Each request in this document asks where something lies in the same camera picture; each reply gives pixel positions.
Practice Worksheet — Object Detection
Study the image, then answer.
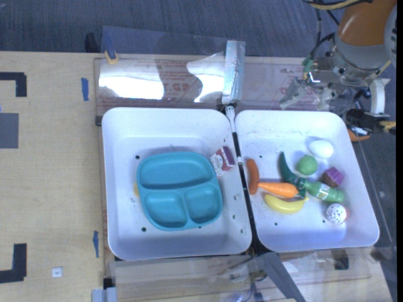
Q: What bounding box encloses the yellow banana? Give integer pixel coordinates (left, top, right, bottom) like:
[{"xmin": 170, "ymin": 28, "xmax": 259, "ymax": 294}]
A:
[{"xmin": 263, "ymin": 193, "xmax": 310, "ymax": 215}]

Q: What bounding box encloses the small red and white carton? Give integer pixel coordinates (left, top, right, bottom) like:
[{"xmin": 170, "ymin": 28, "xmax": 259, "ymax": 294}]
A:
[{"xmin": 208, "ymin": 145, "xmax": 237, "ymax": 177}]

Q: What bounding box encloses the black cylinder on white bracket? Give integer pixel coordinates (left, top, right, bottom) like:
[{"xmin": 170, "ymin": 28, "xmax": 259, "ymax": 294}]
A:
[{"xmin": 345, "ymin": 78, "xmax": 392, "ymax": 134}]

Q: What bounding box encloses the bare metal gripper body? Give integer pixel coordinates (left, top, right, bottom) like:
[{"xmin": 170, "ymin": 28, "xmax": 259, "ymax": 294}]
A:
[{"xmin": 307, "ymin": 56, "xmax": 383, "ymax": 104}]

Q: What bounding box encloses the dark green toy pepper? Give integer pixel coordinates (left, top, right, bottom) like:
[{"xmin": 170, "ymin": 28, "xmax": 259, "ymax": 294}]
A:
[{"xmin": 278, "ymin": 150, "xmax": 307, "ymax": 198}]

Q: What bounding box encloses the white speckled pink ball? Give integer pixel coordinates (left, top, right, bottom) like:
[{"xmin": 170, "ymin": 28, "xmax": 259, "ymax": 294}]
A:
[{"xmin": 325, "ymin": 203, "xmax": 351, "ymax": 225}]

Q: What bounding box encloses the purple toy cupcake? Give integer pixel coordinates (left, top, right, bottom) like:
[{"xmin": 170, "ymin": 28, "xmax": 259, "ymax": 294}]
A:
[{"xmin": 321, "ymin": 166, "xmax": 345, "ymax": 189}]

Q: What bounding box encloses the white toy egg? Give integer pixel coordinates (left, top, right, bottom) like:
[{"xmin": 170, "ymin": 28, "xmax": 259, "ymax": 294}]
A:
[{"xmin": 308, "ymin": 139, "xmax": 335, "ymax": 160}]

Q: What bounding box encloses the orange-brown toy sausage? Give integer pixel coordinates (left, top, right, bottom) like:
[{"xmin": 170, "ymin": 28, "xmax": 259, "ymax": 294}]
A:
[{"xmin": 245, "ymin": 158, "xmax": 260, "ymax": 196}]

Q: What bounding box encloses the green toy bottle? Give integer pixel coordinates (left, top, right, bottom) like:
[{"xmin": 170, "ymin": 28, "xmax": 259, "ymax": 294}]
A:
[{"xmin": 298, "ymin": 179, "xmax": 346, "ymax": 204}]

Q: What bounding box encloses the light green toy apple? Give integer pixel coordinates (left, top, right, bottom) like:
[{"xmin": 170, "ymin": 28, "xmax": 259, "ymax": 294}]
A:
[{"xmin": 296, "ymin": 154, "xmax": 319, "ymax": 176}]

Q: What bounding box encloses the orange toy carrot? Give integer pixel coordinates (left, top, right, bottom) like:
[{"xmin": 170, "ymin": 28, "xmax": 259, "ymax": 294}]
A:
[{"xmin": 257, "ymin": 181, "xmax": 300, "ymax": 199}]

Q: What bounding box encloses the white plastic tray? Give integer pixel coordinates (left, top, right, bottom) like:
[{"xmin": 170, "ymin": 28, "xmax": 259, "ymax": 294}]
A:
[
  {"xmin": 101, "ymin": 106, "xmax": 253, "ymax": 262},
  {"xmin": 234, "ymin": 109, "xmax": 381, "ymax": 254}
]

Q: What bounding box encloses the blue divided plate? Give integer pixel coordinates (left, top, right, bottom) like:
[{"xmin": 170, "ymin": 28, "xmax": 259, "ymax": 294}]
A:
[{"xmin": 135, "ymin": 151, "xmax": 225, "ymax": 232}]

